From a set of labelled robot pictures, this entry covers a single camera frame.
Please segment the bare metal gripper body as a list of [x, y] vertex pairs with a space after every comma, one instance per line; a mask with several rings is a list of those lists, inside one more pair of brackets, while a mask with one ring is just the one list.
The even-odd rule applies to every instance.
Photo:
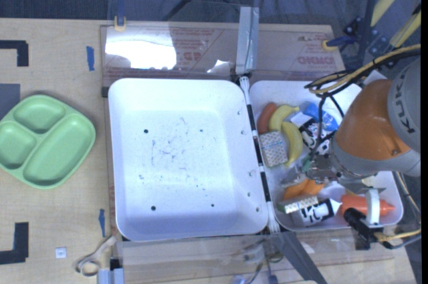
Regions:
[[328, 154], [317, 155], [306, 161], [306, 176], [318, 183], [327, 180], [337, 181], [342, 173], [334, 167], [333, 157]]

